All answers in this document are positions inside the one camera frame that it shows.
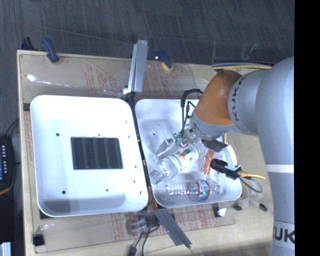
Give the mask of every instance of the gray floor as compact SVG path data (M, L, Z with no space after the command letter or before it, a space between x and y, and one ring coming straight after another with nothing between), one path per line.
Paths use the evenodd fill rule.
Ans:
M130 58L142 39L149 60L163 49L172 62L206 65L214 46L229 59L243 58L254 44L252 60L294 55L294 0L2 0L0 12L2 135L18 118L16 51L26 37L40 51L49 37L59 53L118 58ZM10 134L18 131L15 125ZM15 200L12 191L7 196Z

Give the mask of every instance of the black electronic device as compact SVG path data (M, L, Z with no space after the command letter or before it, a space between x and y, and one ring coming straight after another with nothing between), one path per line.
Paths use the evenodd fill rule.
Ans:
M8 138L0 137L0 195L9 191L14 183L15 160Z

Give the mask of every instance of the black rectangular grate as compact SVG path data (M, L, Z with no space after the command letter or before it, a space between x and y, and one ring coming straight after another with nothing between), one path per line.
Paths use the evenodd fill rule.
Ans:
M122 169L118 138L72 137L74 170Z

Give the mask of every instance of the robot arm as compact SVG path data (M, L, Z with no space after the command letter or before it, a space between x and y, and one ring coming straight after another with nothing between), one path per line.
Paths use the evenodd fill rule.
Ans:
M294 57L244 76L223 70L205 88L190 125L218 138L258 136L270 180L274 227L271 255L295 254Z

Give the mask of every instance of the clear plastic bottle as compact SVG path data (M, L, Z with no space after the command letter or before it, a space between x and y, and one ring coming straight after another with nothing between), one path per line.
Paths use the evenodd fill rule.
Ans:
M202 148L203 145L200 141L188 144L185 147L179 147L172 154L155 164L154 170L149 174L150 181L153 184L158 184L173 179L199 158L203 151Z
M160 185L159 194L168 203L204 201L220 194L223 188L212 179L170 180Z

